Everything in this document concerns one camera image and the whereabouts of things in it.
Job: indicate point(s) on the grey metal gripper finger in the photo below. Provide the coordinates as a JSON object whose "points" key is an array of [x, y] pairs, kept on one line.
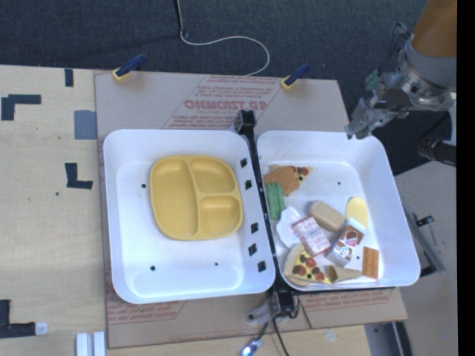
{"points": [[367, 127], [355, 119]]}

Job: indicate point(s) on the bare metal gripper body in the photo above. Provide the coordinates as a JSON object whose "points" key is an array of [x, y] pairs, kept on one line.
{"points": [[393, 100]]}

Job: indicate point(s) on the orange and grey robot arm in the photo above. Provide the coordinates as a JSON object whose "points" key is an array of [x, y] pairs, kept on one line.
{"points": [[436, 20]]}

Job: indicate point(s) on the small toy pizza slice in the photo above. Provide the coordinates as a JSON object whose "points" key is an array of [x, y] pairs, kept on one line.
{"points": [[304, 171]]}

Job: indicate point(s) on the white plastic tray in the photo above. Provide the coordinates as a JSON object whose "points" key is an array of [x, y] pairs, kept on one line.
{"points": [[386, 206], [141, 258]]}

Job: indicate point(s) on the pale yellow oval slice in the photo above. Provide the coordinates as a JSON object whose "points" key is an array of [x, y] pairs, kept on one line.
{"points": [[357, 210]]}

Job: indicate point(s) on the tan toy bread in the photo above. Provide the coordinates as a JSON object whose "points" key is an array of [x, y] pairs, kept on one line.
{"points": [[326, 215]]}

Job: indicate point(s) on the thin black rod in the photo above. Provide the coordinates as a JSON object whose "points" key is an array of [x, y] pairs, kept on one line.
{"points": [[262, 184]]}

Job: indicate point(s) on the green toy beans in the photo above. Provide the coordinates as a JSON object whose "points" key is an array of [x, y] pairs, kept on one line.
{"points": [[275, 200]]}

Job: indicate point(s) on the brown and white carton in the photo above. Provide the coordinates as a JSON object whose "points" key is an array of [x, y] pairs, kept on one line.
{"points": [[347, 242]]}

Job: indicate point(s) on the red and white carton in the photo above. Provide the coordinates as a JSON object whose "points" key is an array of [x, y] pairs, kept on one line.
{"points": [[311, 236]]}

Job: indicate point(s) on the white toy fried egg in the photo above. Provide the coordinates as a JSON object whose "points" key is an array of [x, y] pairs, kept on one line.
{"points": [[285, 224]]}

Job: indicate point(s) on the orange toy biscuit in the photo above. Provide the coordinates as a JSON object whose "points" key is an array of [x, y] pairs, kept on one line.
{"points": [[370, 262]]}

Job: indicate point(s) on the tan toy wedge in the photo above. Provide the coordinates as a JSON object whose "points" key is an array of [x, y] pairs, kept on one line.
{"points": [[343, 273]]}

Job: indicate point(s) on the large toy pizza slice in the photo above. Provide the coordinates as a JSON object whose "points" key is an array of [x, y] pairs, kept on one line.
{"points": [[304, 267]]}

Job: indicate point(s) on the yellow divided plate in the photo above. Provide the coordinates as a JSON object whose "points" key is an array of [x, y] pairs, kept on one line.
{"points": [[174, 198]]}

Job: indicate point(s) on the brown cardboard board red print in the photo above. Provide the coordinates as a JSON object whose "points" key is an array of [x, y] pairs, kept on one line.
{"points": [[156, 98]]}

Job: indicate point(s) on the black cylinder on white bracket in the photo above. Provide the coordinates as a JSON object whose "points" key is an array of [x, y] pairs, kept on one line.
{"points": [[438, 150]]}

